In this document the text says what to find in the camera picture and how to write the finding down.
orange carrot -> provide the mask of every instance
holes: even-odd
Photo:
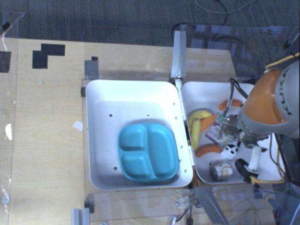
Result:
[[[228,103],[228,100],[222,102],[219,105],[219,109],[220,110],[224,110],[226,108],[226,106],[227,106],[227,103]],[[231,106],[233,106],[233,107],[240,107],[242,105],[243,105],[243,103],[241,101],[237,100],[237,99],[233,99],[232,102],[231,102]]]
[[[216,118],[218,117],[217,114],[211,115],[207,118],[202,118],[201,121],[201,128],[200,128],[200,132],[204,131],[205,129],[207,129],[213,122],[214,120],[216,120]]]
[[[216,152],[216,153],[220,153],[222,151],[222,148],[220,146],[211,144],[211,145],[206,145],[206,146],[200,146],[195,150],[195,156],[197,158],[201,157],[202,155],[204,155],[205,153],[209,153],[209,152]]]

banana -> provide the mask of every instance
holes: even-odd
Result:
[[[199,110],[194,113],[192,113],[187,121],[188,121],[188,127],[191,133],[191,143],[192,147],[195,150],[199,145],[199,139],[200,139],[200,128],[201,128],[201,119],[207,118],[211,116],[211,113],[206,110]]]

blue tray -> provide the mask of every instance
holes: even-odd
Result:
[[[156,123],[124,127],[118,138],[123,174],[136,182],[171,179],[178,171],[178,153],[172,132]]]

white tray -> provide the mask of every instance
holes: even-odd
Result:
[[[253,85],[251,84],[240,84],[241,88],[249,94]],[[187,116],[192,112],[205,109],[210,111],[212,114],[221,113],[218,109],[218,106],[223,101],[229,98],[230,94],[230,84],[223,82],[187,82],[182,87],[182,96],[184,99],[184,105],[186,109]],[[237,91],[234,91],[234,99],[238,99],[242,102],[245,101],[244,97]],[[239,108],[232,107],[228,114],[238,114]],[[212,143],[205,134],[207,130],[204,130],[200,135],[199,146],[204,146],[206,144]],[[259,142],[259,145],[268,148],[270,146],[270,139],[265,139],[264,141]],[[276,158],[277,155],[277,143],[275,138],[272,139],[272,156]],[[198,158],[195,156],[195,163],[197,168],[198,176],[201,180],[209,184],[227,184],[227,183],[243,183],[240,178],[240,174],[235,168],[234,162],[238,158],[243,158],[247,162],[251,158],[251,150],[240,146],[237,156],[233,160],[227,160],[217,153],[207,153],[202,157]],[[224,181],[215,182],[210,177],[209,166],[211,164],[220,164],[223,162],[228,162],[233,168],[233,176]],[[283,168],[283,162],[280,158],[280,164]],[[261,180],[280,180],[277,167],[272,163],[269,150],[261,154],[260,162],[258,165],[259,176],[258,179]]]
[[[94,80],[86,88],[90,179],[101,190],[183,187],[193,170],[176,88],[168,82]],[[179,169],[175,177],[138,183],[121,172],[118,134],[133,123],[154,122],[169,128],[176,141]]]

wooden table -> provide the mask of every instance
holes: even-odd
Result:
[[[12,162],[7,158],[7,164],[12,163],[8,224],[71,224],[72,209],[82,209],[85,200],[83,132],[73,127],[83,121],[84,61],[98,57],[100,76],[129,70],[133,71],[129,75],[139,75],[145,69],[148,74],[168,76],[173,48],[8,38],[5,43],[13,66],[9,73],[0,74],[2,92],[16,88],[16,104],[11,108],[11,114],[15,109],[13,151],[6,151],[13,156]],[[40,51],[42,43],[65,45],[65,56],[48,56],[48,69],[33,69],[33,51]],[[189,49],[187,66],[203,81],[235,76],[228,51]],[[203,218],[202,224],[209,224],[205,213],[197,216]],[[264,217],[272,219],[267,212]],[[165,224],[166,217],[124,224],[146,222]]]

